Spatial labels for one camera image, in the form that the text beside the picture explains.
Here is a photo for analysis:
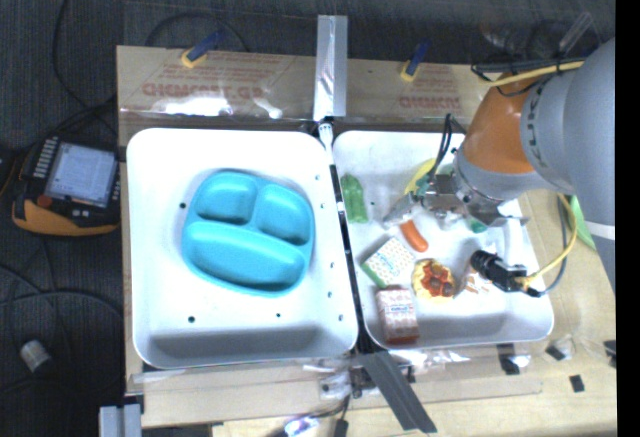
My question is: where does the yellow banana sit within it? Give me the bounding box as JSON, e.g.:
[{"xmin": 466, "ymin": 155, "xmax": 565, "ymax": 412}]
[{"xmin": 404, "ymin": 157, "xmax": 438, "ymax": 197}]

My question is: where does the orange sausage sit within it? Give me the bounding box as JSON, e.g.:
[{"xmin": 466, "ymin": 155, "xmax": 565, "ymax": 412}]
[{"xmin": 399, "ymin": 219, "xmax": 430, "ymax": 254}]

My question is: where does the black cylinder on white bracket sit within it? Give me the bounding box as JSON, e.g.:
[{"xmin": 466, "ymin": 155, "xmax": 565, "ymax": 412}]
[{"xmin": 469, "ymin": 204, "xmax": 529, "ymax": 294}]

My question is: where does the orange and white packet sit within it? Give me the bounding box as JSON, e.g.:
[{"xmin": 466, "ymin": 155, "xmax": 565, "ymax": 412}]
[{"xmin": 374, "ymin": 285, "xmax": 421, "ymax": 346}]

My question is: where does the green plastic bottle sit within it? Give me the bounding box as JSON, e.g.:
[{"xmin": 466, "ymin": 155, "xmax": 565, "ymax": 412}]
[{"xmin": 340, "ymin": 173, "xmax": 371, "ymax": 224}]

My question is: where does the green and white carton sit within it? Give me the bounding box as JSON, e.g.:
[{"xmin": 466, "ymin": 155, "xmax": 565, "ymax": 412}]
[{"xmin": 360, "ymin": 236, "xmax": 417, "ymax": 289}]

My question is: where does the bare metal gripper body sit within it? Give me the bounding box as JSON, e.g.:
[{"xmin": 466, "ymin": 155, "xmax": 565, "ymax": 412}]
[{"xmin": 417, "ymin": 173, "xmax": 501, "ymax": 227}]

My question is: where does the pizza slice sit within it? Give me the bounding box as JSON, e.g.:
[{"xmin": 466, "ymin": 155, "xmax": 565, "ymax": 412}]
[{"xmin": 410, "ymin": 258, "xmax": 458, "ymax": 302}]

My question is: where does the brown cardboard board red print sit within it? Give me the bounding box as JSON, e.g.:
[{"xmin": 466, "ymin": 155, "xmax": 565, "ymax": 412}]
[{"xmin": 115, "ymin": 44, "xmax": 617, "ymax": 429}]

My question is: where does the grey metal can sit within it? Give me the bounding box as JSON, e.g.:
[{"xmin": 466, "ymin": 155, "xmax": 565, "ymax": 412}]
[{"xmin": 19, "ymin": 338, "xmax": 53, "ymax": 373}]

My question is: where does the blue divided plate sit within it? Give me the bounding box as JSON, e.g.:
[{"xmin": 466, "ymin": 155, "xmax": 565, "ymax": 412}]
[{"xmin": 180, "ymin": 169, "xmax": 317, "ymax": 299}]

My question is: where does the white and orange biscuit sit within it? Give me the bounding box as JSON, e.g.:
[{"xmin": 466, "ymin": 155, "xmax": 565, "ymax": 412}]
[{"xmin": 461, "ymin": 271, "xmax": 494, "ymax": 297}]

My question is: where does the white plastic tray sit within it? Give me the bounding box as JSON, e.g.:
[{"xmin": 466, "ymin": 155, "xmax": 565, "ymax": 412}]
[
  {"xmin": 331, "ymin": 129, "xmax": 555, "ymax": 352},
  {"xmin": 125, "ymin": 126, "xmax": 360, "ymax": 370}
]

